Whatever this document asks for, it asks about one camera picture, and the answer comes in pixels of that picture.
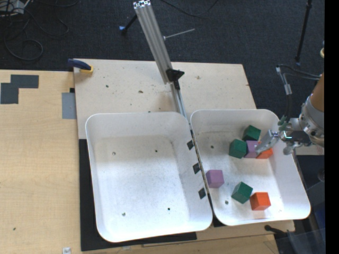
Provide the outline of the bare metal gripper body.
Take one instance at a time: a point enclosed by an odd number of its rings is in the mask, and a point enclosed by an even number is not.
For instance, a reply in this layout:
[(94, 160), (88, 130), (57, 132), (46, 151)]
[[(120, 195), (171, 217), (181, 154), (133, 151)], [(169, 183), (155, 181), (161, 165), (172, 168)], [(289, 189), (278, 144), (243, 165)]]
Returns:
[(323, 146), (324, 127), (305, 117), (291, 118), (280, 126), (280, 137), (285, 142)]

